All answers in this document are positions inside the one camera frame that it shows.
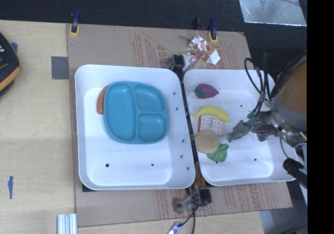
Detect purple grapes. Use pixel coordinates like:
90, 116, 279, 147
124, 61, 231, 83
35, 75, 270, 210
194, 83, 220, 100

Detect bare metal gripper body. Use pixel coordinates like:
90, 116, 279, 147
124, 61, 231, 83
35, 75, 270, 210
249, 111, 308, 148

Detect thin black and white rod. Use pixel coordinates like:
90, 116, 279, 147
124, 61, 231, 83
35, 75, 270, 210
174, 65, 203, 185

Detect orange and white packet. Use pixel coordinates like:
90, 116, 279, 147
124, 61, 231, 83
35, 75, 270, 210
197, 115, 226, 137

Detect green lettuce leaf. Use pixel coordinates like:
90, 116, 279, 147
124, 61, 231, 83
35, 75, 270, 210
206, 143, 230, 163

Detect orange and white carton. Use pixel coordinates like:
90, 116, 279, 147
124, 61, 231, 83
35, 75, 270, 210
181, 35, 222, 68

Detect yellow banana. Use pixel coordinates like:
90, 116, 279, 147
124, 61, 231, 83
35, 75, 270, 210
193, 105, 231, 124

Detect tan round biscuit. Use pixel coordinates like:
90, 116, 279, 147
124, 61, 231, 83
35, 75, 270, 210
195, 129, 220, 154

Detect orange sausage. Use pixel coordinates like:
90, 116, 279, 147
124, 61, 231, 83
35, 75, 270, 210
96, 85, 110, 115

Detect brown cardboard board red print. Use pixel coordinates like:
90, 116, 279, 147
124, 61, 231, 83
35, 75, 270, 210
66, 24, 293, 228

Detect blue divided plate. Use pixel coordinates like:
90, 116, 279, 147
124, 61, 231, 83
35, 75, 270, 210
103, 81, 170, 145

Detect white plastic tray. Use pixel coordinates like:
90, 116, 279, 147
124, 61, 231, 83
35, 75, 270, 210
74, 64, 197, 191
183, 68, 299, 187

